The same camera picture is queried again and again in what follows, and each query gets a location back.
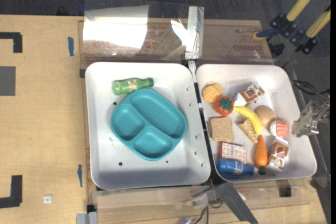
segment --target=teal divided plate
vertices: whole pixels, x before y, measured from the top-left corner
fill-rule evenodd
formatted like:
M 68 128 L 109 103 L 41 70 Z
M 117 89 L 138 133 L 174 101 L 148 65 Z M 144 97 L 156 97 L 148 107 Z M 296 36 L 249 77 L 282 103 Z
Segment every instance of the teal divided plate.
M 148 88 L 128 95 L 110 120 L 115 136 L 149 161 L 169 154 L 187 131 L 187 120 L 170 101 Z

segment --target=carrot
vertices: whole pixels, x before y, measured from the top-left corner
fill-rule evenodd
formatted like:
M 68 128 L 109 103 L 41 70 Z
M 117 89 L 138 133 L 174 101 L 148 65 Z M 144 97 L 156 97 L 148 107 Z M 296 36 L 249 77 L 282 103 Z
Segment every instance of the carrot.
M 265 166 L 268 163 L 267 149 L 264 137 L 262 135 L 258 138 L 258 143 L 256 147 L 256 152 L 254 156 L 255 164 L 259 168 L 259 174 L 266 174 Z

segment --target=blue bottle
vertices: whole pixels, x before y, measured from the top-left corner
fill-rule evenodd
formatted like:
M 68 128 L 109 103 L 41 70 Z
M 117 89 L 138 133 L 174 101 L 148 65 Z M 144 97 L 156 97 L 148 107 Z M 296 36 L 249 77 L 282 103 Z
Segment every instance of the blue bottle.
M 219 159 L 216 168 L 220 174 L 230 175 L 253 175 L 256 171 L 255 167 L 246 166 L 244 163 L 232 159 Z

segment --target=banana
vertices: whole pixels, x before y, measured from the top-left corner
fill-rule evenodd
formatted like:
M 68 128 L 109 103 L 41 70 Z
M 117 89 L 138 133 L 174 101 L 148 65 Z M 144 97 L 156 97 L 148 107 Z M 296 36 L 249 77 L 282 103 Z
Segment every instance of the banana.
M 235 106 L 234 110 L 251 121 L 253 130 L 257 135 L 261 134 L 263 125 L 259 116 L 252 109 L 247 106 Z

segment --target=red tomato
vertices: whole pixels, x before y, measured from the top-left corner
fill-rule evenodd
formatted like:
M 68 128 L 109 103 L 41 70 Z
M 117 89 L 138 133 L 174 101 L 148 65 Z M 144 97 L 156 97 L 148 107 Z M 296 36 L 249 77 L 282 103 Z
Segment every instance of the red tomato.
M 226 96 L 220 96 L 215 101 L 215 109 L 216 111 L 223 115 L 227 116 L 233 111 L 233 100 Z

